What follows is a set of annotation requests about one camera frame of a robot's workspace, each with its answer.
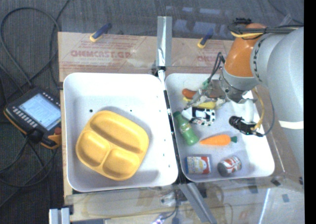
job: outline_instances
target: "yellow plate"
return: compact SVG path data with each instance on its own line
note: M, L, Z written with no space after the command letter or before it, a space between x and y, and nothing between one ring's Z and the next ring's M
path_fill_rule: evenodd
M113 180L132 177L149 145L145 130L112 111L92 116L80 133L76 154L81 162Z

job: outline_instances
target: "lcd screen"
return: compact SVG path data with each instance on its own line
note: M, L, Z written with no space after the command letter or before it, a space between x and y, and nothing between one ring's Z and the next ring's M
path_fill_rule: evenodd
M19 108L47 130L52 129L61 121L59 107L53 105L41 94L33 96Z

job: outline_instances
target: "canned food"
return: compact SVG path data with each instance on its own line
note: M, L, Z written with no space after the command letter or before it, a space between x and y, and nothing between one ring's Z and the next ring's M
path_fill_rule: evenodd
M241 161L237 156L232 156L217 164L217 170L223 177L241 169Z

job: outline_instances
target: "blue and yellow clamp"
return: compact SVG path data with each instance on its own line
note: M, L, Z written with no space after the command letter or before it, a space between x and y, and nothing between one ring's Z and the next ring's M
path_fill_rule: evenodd
M102 26L99 30L97 30L95 33L92 33L90 35L90 40L92 42L97 42L99 39L102 38L102 34L107 33L109 29L112 28L112 24L108 23L104 26Z
M213 28L209 29L208 33L204 36L204 38L200 39L197 46L199 48L204 48L206 46L206 41L210 40L213 36Z

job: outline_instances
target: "white tray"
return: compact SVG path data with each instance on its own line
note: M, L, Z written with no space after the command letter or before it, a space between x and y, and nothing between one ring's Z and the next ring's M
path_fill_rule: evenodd
M183 100L182 89L198 90L202 83L209 77L205 74L170 74L166 78L166 89L168 92L169 102L172 113L182 111L186 103ZM248 98L252 97L251 92L247 94ZM207 182L223 179L241 179L266 177L273 173L275 163L269 148L267 138L257 137L254 135L244 135L229 125L231 116L241 117L244 114L245 106L234 102L227 102L215 111L215 122L210 126L201 126L192 124L196 135L200 138L207 138L216 134L228 134L237 136L238 142L231 142L227 146L209 146L200 145L187 146L180 132L177 130L175 123L175 135L179 151L179 158L183 173L186 177L194 182ZM259 120L258 111L255 107L254 121ZM185 159L187 156L207 155L210 157L211 174L196 175L187 174L185 171ZM236 155L242 162L242 169L232 173L229 177L222 177L217 171L217 164L228 157Z
M73 73L64 80L67 175L80 192L172 184L178 176L161 82L147 74ZM85 166L75 145L80 132L100 110L111 110L139 124L150 142L133 177L115 181Z

